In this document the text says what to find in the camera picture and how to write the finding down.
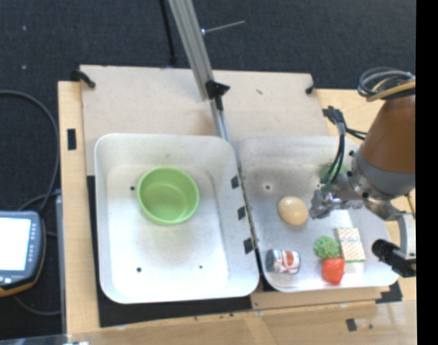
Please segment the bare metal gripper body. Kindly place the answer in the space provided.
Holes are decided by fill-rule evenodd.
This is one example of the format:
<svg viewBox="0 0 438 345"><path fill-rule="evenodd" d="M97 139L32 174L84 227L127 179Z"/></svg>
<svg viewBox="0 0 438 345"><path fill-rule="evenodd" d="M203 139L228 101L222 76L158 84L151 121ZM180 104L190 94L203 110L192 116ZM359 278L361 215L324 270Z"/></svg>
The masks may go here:
<svg viewBox="0 0 438 345"><path fill-rule="evenodd" d="M328 187L328 202L335 208L365 207L384 221L396 220L403 214L393 206L394 197L380 192L361 172L339 174Z"/></svg>

